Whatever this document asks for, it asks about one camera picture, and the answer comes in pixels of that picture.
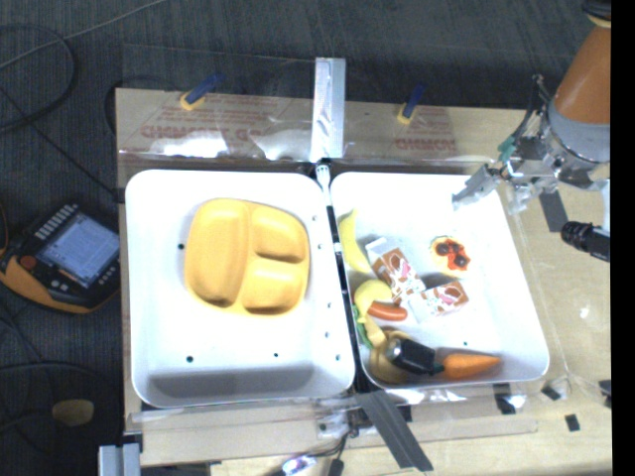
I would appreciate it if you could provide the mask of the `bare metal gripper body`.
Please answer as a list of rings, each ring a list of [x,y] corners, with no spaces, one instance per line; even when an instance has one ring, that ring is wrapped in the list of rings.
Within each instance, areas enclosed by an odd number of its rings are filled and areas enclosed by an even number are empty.
[[[531,190],[556,190],[561,184],[590,189],[596,163],[566,147],[554,134],[510,136],[498,148],[502,176]]]

